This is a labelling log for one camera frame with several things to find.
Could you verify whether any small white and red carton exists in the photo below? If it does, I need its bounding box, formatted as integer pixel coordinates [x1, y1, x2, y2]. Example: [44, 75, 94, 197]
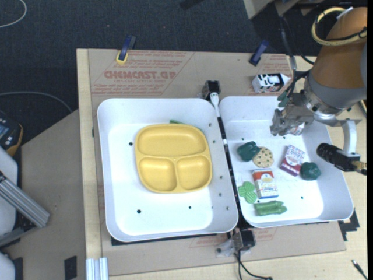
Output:
[288, 122, 306, 136]

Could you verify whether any black cylinder on white bracket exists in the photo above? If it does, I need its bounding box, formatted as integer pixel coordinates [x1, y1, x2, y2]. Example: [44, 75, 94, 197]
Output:
[314, 109, 363, 173]

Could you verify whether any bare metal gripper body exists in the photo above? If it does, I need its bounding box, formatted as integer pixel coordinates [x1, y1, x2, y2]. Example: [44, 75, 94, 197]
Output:
[284, 92, 321, 125]

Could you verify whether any dark green toy broccoli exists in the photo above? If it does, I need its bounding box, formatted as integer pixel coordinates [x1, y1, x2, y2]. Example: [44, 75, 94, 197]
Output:
[300, 162, 322, 181]

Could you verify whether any black and white cow-print carton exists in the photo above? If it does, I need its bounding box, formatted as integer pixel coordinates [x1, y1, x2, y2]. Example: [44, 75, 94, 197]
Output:
[251, 72, 293, 94]

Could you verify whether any orange and white carton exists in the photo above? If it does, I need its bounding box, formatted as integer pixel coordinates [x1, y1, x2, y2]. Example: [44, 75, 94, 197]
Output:
[251, 168, 280, 200]

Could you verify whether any tan chocolate chip biscuit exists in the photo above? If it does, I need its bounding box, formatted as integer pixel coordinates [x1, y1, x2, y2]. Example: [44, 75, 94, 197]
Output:
[252, 146, 275, 169]

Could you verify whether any yellow divided plate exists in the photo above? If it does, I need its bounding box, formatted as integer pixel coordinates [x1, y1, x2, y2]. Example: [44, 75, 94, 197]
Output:
[134, 123, 213, 194]

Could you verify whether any light green toy leaf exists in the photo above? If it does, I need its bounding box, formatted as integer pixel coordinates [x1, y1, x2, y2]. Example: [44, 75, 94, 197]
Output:
[237, 180, 259, 205]

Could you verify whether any thin black and white rod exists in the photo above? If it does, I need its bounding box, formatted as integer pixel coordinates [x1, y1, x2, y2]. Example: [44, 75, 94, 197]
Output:
[209, 93, 243, 233]

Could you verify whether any brown cardboard board red print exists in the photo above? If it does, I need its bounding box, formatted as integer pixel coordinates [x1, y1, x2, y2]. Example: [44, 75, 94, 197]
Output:
[76, 48, 347, 277]

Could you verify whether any dark green toy pepper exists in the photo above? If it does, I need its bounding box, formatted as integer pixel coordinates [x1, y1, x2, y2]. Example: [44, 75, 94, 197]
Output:
[236, 141, 261, 162]

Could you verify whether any white plastic tray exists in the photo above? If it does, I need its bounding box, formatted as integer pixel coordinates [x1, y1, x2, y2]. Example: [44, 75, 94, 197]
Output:
[96, 97, 240, 243]
[218, 96, 354, 229]

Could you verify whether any green flat toy vegetable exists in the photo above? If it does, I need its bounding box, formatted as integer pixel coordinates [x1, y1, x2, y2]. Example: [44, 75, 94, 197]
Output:
[169, 119, 205, 134]

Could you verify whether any black block with wires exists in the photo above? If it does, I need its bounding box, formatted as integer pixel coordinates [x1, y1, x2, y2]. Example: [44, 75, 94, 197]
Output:
[200, 80, 221, 99]
[216, 229, 257, 258]

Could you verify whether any green toy asparagus bundle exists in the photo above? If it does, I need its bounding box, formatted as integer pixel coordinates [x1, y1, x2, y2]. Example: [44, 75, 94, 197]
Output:
[253, 200, 287, 217]

